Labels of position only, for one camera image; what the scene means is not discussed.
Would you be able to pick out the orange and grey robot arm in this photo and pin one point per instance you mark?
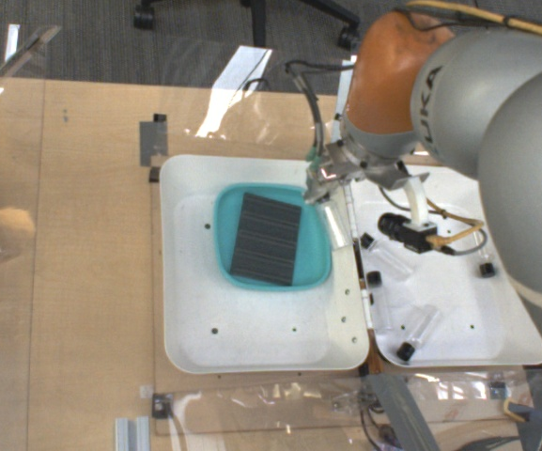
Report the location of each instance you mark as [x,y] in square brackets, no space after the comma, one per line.
[486,125]

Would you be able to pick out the white plastic tray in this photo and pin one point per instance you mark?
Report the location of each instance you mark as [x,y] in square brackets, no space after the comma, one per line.
[256,327]
[453,317]

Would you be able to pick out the teal plate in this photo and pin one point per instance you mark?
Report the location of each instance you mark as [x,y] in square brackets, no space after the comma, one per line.
[315,247]

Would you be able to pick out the black cylinder on white bracket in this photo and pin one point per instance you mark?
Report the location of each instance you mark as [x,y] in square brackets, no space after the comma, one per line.
[418,237]

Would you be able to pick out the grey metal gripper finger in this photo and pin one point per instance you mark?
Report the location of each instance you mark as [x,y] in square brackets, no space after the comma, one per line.
[314,194]

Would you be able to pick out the clear plastic bottle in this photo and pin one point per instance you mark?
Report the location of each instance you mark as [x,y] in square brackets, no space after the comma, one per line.
[335,226]

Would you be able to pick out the black ribbed rectangular pad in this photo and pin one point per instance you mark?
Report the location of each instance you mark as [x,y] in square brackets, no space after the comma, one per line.
[266,237]

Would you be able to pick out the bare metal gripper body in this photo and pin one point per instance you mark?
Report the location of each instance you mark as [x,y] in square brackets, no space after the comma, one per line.
[345,165]

